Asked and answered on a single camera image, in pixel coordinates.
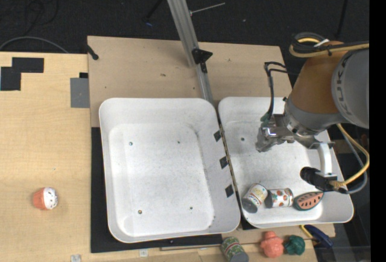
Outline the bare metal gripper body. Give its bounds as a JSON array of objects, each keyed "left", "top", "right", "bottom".
[{"left": 260, "top": 113, "right": 318, "bottom": 145}]

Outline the white plastic tray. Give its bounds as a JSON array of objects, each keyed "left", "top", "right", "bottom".
[
  {"left": 98, "top": 97, "right": 242, "bottom": 244},
  {"left": 217, "top": 96, "right": 355, "bottom": 229}
]

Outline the white can with red print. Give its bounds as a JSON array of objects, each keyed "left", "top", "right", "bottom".
[{"left": 264, "top": 187, "right": 294, "bottom": 209}]

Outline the white can with yellow print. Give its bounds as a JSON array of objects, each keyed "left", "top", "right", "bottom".
[{"left": 241, "top": 183, "right": 269, "bottom": 214}]

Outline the pink watermelon slice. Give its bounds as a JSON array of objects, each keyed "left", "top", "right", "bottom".
[{"left": 293, "top": 191, "right": 324, "bottom": 212}]

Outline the pink toy figure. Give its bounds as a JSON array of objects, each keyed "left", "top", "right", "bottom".
[{"left": 260, "top": 231, "right": 285, "bottom": 258}]

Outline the green broccoli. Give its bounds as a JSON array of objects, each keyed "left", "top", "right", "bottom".
[{"left": 283, "top": 234, "right": 306, "bottom": 256}]

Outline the green and white can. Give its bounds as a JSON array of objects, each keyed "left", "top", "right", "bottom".
[{"left": 220, "top": 236, "right": 250, "bottom": 262}]

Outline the pale wood board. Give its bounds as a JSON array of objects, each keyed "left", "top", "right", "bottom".
[{"left": 87, "top": 36, "right": 337, "bottom": 255}]

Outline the orange and white cupcake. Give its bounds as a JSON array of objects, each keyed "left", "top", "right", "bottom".
[{"left": 32, "top": 187, "right": 59, "bottom": 211}]

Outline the black cylinder on white bracket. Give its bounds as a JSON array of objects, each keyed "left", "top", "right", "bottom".
[{"left": 299, "top": 140, "right": 338, "bottom": 193}]

